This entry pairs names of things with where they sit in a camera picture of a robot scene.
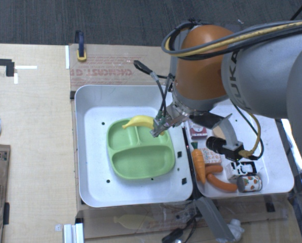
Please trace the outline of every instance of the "orange sausage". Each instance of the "orange sausage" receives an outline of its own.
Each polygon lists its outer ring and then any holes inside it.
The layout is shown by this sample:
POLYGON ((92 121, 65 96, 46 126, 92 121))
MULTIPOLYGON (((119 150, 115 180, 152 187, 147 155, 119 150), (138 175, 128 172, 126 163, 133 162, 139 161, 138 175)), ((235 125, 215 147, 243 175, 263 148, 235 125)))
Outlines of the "orange sausage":
POLYGON ((213 174, 208 174, 206 176, 206 178, 209 183, 211 183, 215 187, 220 188, 222 190, 229 191, 229 192, 235 192, 238 189, 236 184, 225 183, 225 182, 217 179, 213 174))
POLYGON ((199 149, 194 149, 192 151, 192 158, 195 167, 195 172, 199 176, 202 183, 205 184, 206 182, 205 161, 204 161, 203 153, 199 149))
POLYGON ((221 173, 223 171, 223 167, 220 165, 214 166, 205 166, 205 174, 212 174, 212 173, 221 173))

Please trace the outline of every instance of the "wooden table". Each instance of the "wooden table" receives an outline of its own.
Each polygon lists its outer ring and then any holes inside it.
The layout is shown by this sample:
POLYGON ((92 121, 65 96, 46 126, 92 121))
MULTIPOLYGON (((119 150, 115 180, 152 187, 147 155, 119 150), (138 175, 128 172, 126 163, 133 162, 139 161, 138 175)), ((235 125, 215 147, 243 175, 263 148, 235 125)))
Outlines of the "wooden table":
MULTIPOLYGON (((18 84, 0 66, 0 144, 11 145, 6 243, 61 243, 63 224, 77 214, 70 77, 65 46, 0 44, 0 58, 19 69, 18 84)), ((287 219, 242 224, 241 242, 302 242, 291 205, 287 219)), ((87 242, 160 242, 166 232, 117 236, 87 242)), ((197 229, 192 242, 216 242, 208 227, 197 229)))

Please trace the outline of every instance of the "can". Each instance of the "can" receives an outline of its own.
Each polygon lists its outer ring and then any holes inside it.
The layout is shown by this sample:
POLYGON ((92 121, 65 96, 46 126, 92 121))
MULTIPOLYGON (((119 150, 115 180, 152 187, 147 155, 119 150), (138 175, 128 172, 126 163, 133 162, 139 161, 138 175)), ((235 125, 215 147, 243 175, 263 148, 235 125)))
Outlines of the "can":
POLYGON ((237 179, 239 192, 255 192, 262 189, 262 180, 258 175, 239 176, 237 179))

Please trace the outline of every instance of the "banana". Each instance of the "banana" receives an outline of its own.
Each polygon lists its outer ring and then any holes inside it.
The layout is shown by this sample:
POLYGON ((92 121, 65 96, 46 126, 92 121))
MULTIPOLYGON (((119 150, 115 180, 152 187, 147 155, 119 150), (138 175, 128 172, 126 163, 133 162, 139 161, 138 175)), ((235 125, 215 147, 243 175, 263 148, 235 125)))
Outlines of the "banana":
POLYGON ((131 126, 144 126, 153 130, 153 118, 147 115, 136 115, 132 117, 128 123, 122 125, 123 129, 131 126))

